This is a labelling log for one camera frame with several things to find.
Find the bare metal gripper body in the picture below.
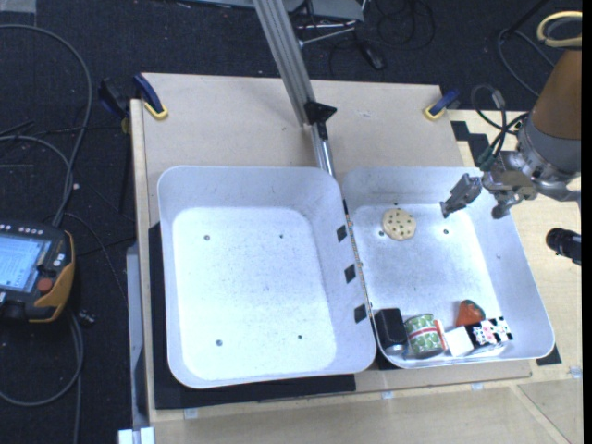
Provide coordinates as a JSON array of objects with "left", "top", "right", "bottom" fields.
[{"left": 480, "top": 149, "right": 583, "bottom": 204}]

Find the beige biscuit with green dots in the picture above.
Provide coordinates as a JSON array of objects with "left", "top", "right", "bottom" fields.
[{"left": 381, "top": 207, "right": 418, "bottom": 242}]

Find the white plastic tray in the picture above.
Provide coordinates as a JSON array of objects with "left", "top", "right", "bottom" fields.
[
  {"left": 340, "top": 166, "right": 556, "bottom": 371},
  {"left": 156, "top": 165, "right": 377, "bottom": 390}
]

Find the orange toy strawberry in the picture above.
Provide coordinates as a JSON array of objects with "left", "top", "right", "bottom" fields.
[{"left": 454, "top": 299, "right": 487, "bottom": 328}]

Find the black and white cow carton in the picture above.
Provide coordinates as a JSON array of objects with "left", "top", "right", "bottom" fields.
[{"left": 463, "top": 315, "right": 515, "bottom": 356}]

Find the white and red carton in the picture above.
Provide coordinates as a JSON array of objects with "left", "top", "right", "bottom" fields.
[{"left": 433, "top": 318, "right": 475, "bottom": 358}]

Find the green and white can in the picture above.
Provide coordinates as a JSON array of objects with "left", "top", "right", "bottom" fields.
[{"left": 403, "top": 313, "right": 446, "bottom": 360}]

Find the pale wood board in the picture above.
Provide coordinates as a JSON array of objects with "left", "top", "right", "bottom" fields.
[{"left": 137, "top": 71, "right": 534, "bottom": 424}]

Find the black cylinder on white bracket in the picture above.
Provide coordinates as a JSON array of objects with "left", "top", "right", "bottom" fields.
[{"left": 545, "top": 227, "right": 583, "bottom": 266}]

